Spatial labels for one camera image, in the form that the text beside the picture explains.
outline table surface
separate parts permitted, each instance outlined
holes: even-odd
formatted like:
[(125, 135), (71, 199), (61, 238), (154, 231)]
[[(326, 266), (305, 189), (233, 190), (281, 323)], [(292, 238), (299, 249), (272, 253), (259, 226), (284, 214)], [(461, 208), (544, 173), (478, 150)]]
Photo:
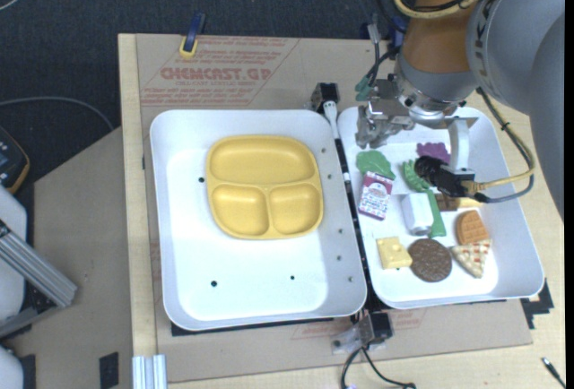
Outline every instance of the table surface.
[[(314, 40), (320, 46), (320, 40)], [(347, 60), (352, 65), (352, 51), (357, 40), (340, 40), (340, 56), (330, 59)], [(135, 34), (118, 36), (122, 129), (126, 179), (127, 238), (130, 272), (130, 301), (134, 355), (157, 354), (157, 337), (152, 294), (149, 232), (145, 177), (142, 169), (144, 155), (140, 91), (138, 80), (137, 47)], [(490, 115), (476, 94), (468, 98), (468, 105)], [(502, 115), (512, 123), (515, 132), (526, 144), (534, 143), (528, 118), (510, 108), (500, 108)], [(499, 135), (500, 146), (511, 174), (524, 170), (524, 162), (506, 135)], [(478, 350), (464, 353), (379, 362), (386, 377), (398, 381), (413, 381), (421, 388), (445, 387), (560, 387), (541, 359), (548, 358), (562, 378), (566, 379), (565, 336), (565, 267), (564, 225), (556, 211), (541, 174), (534, 189), (520, 198), (527, 223), (540, 256), (554, 308), (550, 314), (535, 316), (535, 329), (531, 331), (533, 343), (496, 350)], [(227, 388), (292, 388), (339, 387), (340, 366), (275, 372), (254, 376), (211, 379), (170, 384), (170, 389)], [(383, 383), (366, 363), (353, 365), (347, 374), (347, 383), (359, 388), (381, 387)]]

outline toy pizza slice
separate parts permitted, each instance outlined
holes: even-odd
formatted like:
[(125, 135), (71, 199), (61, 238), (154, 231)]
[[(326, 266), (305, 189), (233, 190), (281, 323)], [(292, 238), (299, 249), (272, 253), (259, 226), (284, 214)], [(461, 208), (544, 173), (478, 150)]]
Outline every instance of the toy pizza slice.
[(491, 251), (491, 240), (473, 242), (450, 248), (453, 257), (475, 278), (482, 278), (486, 258)]

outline chocolate cookie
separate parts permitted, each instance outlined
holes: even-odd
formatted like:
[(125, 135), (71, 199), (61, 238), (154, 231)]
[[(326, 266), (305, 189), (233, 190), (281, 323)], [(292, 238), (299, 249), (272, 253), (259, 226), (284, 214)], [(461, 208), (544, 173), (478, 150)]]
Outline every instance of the chocolate cookie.
[(408, 248), (413, 273), (427, 282), (445, 279), (452, 271), (452, 257), (446, 247), (434, 239), (419, 239)]

